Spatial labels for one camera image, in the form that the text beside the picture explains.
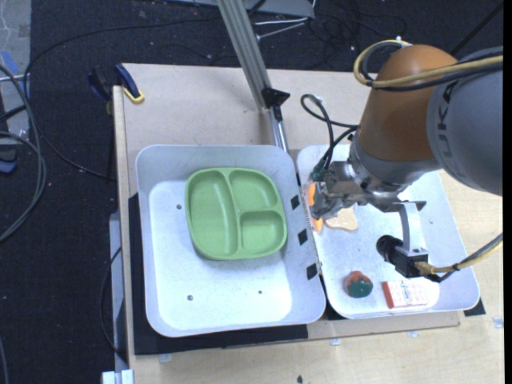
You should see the white plastic tray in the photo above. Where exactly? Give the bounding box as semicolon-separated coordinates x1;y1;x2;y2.
134;144;327;338
296;144;481;321

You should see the black cylinder on white bracket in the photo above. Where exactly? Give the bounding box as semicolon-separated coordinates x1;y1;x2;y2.
375;200;430;279

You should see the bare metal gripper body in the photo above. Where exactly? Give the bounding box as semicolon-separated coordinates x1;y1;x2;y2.
322;159;406;214

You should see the green and orange toy vegetable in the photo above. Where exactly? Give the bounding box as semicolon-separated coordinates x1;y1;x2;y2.
345;270;374;299

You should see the green divided plate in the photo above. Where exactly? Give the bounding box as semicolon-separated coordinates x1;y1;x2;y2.
184;167;289;262

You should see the pale wood board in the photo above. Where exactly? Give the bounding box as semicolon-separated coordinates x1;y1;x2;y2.
121;62;462;341

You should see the orange carrot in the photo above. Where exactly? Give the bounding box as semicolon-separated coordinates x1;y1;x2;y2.
307;182;325;233

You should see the red and white carton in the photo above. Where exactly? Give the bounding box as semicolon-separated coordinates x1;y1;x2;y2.
381;280;430;310

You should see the pale yellow bread slice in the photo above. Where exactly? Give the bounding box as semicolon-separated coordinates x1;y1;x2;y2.
324;206;359;232

